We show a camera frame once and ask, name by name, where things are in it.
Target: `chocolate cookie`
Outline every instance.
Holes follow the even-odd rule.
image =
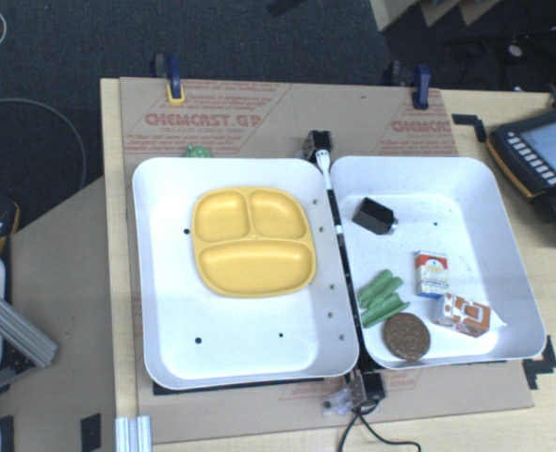
[[[384,323],[383,339],[395,356],[404,360],[422,357],[431,345],[429,329],[420,318],[411,313],[398,313]]]

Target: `small carton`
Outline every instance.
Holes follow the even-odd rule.
[[[465,335],[478,337],[505,324],[487,305],[446,293],[437,300],[433,323]]]
[[[448,259],[445,254],[418,251],[415,266],[420,297],[439,298],[448,291]]]

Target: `cardboard sheet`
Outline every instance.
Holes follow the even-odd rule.
[[[121,79],[127,219],[139,414],[155,444],[344,425],[322,415],[342,379],[156,395],[142,356],[138,250],[131,179],[143,160],[183,155],[188,144],[222,157],[290,157],[310,130],[330,130],[343,155],[456,155],[439,90],[415,110],[409,88],[184,81],[186,102],[167,104],[159,79]],[[383,371],[387,398],[372,422],[519,409],[532,405],[521,362]]]

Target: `device screen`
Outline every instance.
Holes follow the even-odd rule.
[[[522,136],[556,170],[556,122],[526,131]]]

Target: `blue clamp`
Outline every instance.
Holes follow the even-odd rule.
[[[150,62],[152,77],[167,79],[167,97],[170,104],[181,105],[186,100],[180,78],[179,60],[173,54],[155,54]]]
[[[424,64],[418,64],[414,68],[414,87],[417,88],[412,92],[412,104],[414,109],[429,108],[429,82],[431,81],[431,73],[429,67]]]

